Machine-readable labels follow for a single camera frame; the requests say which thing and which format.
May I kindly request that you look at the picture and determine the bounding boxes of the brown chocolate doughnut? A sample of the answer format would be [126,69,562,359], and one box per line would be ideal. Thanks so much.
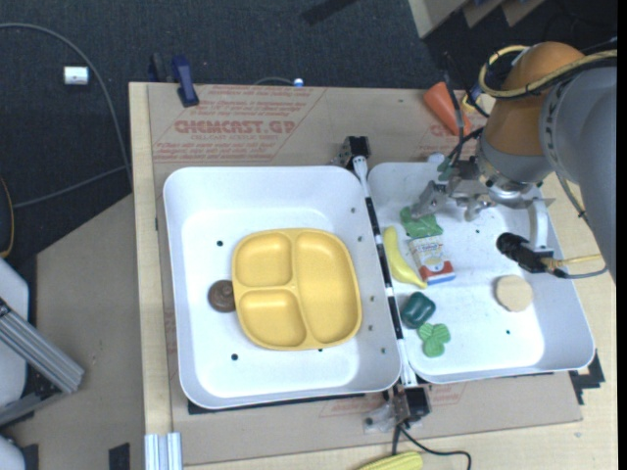
[207,279,238,314]

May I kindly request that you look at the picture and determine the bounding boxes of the orange carrot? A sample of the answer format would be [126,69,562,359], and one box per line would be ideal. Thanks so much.
[423,81,472,138]

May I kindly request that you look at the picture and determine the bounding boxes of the yellow divided plate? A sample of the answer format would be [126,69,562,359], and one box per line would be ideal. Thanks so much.
[230,227,363,352]

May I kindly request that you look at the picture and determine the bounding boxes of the green lettuce leaf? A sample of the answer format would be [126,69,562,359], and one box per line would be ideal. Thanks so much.
[399,206,444,239]

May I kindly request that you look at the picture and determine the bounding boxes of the dark green bell pepper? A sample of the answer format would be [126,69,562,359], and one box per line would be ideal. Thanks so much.
[400,291,437,330]

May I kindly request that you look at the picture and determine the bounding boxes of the light green broccoli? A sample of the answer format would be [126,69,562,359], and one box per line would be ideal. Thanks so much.
[417,322,452,358]

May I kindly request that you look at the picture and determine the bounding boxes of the yellow corn cob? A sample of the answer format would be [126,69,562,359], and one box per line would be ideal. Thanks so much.
[356,450,424,470]

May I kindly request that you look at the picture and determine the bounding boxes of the thin black and white rod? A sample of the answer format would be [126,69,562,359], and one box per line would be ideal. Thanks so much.
[353,156,417,388]

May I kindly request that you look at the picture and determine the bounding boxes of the yellow banana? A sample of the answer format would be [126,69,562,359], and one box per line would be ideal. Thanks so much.
[382,225,428,290]

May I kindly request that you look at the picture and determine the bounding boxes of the white and orange carton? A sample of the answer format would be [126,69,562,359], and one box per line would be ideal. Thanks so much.
[407,234,457,284]

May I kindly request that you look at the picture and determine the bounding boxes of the black cylinder on white bracket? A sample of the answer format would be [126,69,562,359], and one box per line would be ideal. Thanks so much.
[495,197,555,274]

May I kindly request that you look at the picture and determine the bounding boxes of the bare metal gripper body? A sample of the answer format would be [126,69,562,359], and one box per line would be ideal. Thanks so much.
[445,158,533,214]

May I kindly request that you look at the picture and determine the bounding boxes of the brown cardboard board red print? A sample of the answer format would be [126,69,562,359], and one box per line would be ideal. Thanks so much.
[146,82,585,466]

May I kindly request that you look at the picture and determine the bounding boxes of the white plastic tray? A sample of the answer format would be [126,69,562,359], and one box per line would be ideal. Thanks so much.
[162,164,404,410]
[365,160,597,385]

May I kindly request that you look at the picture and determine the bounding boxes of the beige round biscuit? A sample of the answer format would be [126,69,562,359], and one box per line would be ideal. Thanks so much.
[493,274,534,313]

